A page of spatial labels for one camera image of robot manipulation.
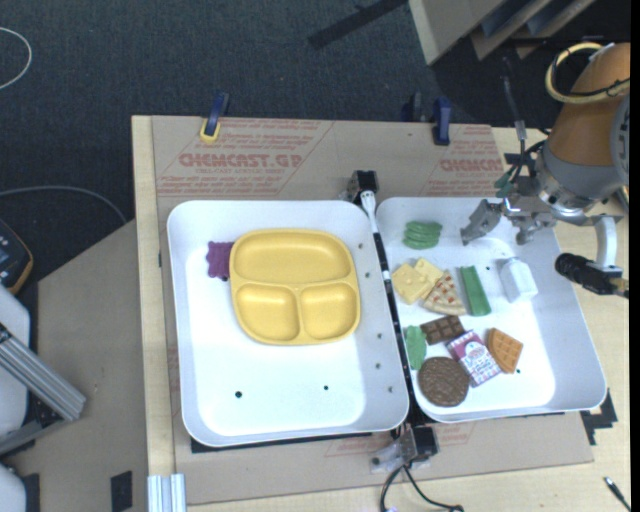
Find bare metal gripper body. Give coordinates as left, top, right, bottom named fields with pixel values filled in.
left=501, top=187, right=597, bottom=229

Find white bottle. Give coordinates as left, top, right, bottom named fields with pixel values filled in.
left=496, top=256, right=539, bottom=304

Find green pea pods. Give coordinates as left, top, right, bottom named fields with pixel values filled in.
left=402, top=220, right=444, bottom=250

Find green celery stick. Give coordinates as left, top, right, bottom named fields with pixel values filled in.
left=459, top=265, right=493, bottom=317

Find pizza slice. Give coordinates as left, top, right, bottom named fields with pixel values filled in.
left=422, top=269, right=468, bottom=317

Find yellow cheese slices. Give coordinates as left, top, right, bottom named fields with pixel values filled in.
left=390, top=257, right=445, bottom=306

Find thin black and white rod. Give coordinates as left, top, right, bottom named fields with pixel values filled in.
left=360, top=191, right=417, bottom=429

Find brown chocolate bar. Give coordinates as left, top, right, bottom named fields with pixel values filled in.
left=419, top=315, right=467, bottom=346

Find orange waffle piece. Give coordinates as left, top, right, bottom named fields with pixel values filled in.
left=485, top=327, right=525, bottom=375

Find pink and white carton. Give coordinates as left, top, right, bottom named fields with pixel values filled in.
left=445, top=329, right=503, bottom=388

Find green lettuce leaf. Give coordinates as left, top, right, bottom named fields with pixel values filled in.
left=403, top=325, right=429, bottom=371

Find white plastic tray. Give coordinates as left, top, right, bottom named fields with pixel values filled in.
left=166, top=199, right=411, bottom=448
left=374, top=195, right=609, bottom=424

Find brown round biscuit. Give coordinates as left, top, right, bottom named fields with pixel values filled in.
left=417, top=356, right=471, bottom=408

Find yellow divided plate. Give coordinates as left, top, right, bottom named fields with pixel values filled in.
left=228, top=228, right=362, bottom=346

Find brown cardboard board red print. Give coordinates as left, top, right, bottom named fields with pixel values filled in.
left=150, top=116, right=596, bottom=506

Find purple grapes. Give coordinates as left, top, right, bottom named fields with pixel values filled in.
left=205, top=240, right=237, bottom=280

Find black cylinder on white bracket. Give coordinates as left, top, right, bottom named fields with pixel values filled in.
left=554, top=214, right=630, bottom=300

